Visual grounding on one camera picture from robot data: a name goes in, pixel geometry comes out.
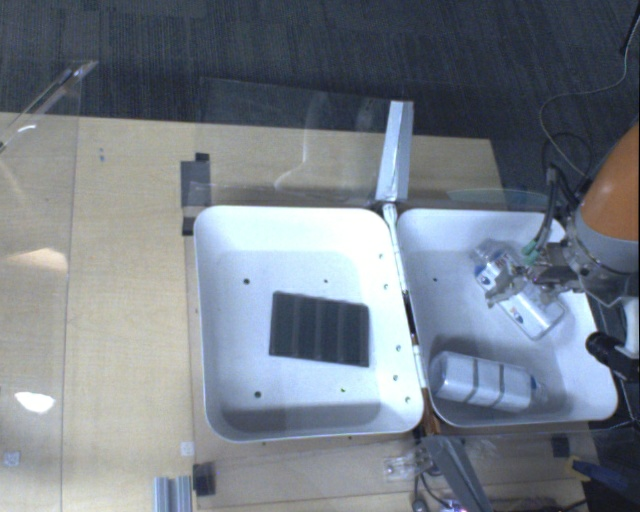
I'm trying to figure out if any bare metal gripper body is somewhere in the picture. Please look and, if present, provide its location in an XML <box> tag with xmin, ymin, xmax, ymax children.
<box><xmin>528</xmin><ymin>240</ymin><xmax>602</xmax><ymax>295</ymax></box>

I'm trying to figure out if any clear bottle with blue label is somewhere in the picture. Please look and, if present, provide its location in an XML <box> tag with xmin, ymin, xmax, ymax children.
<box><xmin>470</xmin><ymin>238</ymin><xmax>567</xmax><ymax>342</ymax></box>

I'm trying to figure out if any white plastic tray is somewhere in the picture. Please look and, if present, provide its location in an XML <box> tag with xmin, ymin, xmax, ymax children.
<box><xmin>192</xmin><ymin>204</ymin><xmax>426</xmax><ymax>445</ymax></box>
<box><xmin>396</xmin><ymin>207</ymin><xmax>620</xmax><ymax>429</ymax></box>

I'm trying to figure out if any clear bottle with grey stripes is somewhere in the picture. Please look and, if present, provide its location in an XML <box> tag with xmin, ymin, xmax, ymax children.
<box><xmin>428</xmin><ymin>350</ymin><xmax>550</xmax><ymax>414</ymax></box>

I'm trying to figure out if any black ribbed rectangular block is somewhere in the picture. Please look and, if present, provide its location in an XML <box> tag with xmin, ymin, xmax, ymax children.
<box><xmin>268</xmin><ymin>291</ymin><xmax>372</xmax><ymax>369</ymax></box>

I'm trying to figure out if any black cylinder on white bracket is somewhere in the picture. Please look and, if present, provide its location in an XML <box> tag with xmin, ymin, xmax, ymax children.
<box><xmin>585</xmin><ymin>282</ymin><xmax>640</xmax><ymax>382</ymax></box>

